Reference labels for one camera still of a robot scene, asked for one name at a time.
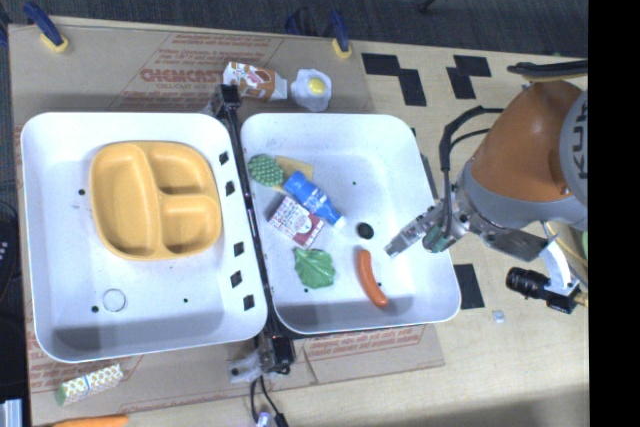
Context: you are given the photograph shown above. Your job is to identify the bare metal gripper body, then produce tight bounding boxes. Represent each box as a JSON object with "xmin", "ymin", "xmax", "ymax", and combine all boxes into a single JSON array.
[{"xmin": 416, "ymin": 196, "xmax": 503, "ymax": 253}]

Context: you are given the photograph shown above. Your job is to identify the orange sausage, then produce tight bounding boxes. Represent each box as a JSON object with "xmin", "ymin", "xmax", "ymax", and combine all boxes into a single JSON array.
[{"xmin": 355, "ymin": 248, "xmax": 390, "ymax": 308}]

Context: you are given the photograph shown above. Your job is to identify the white plastic tray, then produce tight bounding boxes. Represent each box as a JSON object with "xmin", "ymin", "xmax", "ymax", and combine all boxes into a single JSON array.
[
  {"xmin": 19, "ymin": 110, "xmax": 269, "ymax": 364},
  {"xmin": 239, "ymin": 112, "xmax": 463, "ymax": 337}
]

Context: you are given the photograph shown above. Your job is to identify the green lettuce leaf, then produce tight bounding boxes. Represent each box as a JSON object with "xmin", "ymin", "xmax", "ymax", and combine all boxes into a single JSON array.
[{"xmin": 292, "ymin": 246, "xmax": 337, "ymax": 291}]

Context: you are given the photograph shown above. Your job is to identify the blue bottle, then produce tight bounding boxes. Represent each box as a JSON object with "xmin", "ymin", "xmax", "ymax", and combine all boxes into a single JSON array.
[{"xmin": 281, "ymin": 170, "xmax": 348, "ymax": 232}]

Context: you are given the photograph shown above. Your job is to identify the red and white carton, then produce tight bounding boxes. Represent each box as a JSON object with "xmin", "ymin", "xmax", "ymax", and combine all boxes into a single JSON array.
[{"xmin": 266, "ymin": 195, "xmax": 326, "ymax": 250}]

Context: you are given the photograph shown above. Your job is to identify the yellow cheese slice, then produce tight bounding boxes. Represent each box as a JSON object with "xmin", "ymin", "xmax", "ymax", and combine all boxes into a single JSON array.
[{"xmin": 274, "ymin": 155, "xmax": 316, "ymax": 184}]

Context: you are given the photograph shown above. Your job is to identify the thin black rod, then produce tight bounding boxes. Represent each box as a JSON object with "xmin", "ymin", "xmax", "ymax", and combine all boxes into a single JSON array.
[{"xmin": 225, "ymin": 102, "xmax": 282, "ymax": 341}]

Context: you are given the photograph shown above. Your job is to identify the green grapes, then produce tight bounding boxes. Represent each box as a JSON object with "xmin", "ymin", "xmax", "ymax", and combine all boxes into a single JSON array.
[{"xmin": 246, "ymin": 153, "xmax": 287, "ymax": 189}]

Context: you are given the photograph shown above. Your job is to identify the white fried egg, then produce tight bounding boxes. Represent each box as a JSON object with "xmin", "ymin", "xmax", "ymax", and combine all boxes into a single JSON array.
[{"xmin": 289, "ymin": 67, "xmax": 333, "ymax": 113}]

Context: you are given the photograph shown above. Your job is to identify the brown and white carton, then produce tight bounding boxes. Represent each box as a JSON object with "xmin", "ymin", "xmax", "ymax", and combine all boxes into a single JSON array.
[{"xmin": 221, "ymin": 60, "xmax": 289, "ymax": 103}]

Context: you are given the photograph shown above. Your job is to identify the yellow divided plate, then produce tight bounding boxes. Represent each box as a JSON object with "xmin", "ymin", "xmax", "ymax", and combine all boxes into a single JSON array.
[{"xmin": 89, "ymin": 140, "xmax": 224, "ymax": 263}]

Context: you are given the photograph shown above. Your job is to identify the clear round lid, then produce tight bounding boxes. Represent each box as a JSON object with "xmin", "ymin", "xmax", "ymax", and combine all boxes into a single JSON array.
[{"xmin": 101, "ymin": 288, "xmax": 128, "ymax": 313}]

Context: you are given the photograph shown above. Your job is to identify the brown cardboard board red print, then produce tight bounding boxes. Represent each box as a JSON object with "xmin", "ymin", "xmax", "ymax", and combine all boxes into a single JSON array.
[{"xmin": 7, "ymin": 16, "xmax": 447, "ymax": 417}]

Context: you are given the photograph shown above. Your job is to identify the black cylinder on white bracket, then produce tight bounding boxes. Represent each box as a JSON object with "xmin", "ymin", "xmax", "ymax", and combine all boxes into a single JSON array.
[{"xmin": 505, "ymin": 239, "xmax": 584, "ymax": 315}]

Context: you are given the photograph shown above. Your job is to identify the black block with wires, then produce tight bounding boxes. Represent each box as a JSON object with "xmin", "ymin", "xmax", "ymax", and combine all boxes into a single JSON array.
[
  {"xmin": 218, "ymin": 83, "xmax": 243, "ymax": 112},
  {"xmin": 256, "ymin": 334, "xmax": 297, "ymax": 372}
]

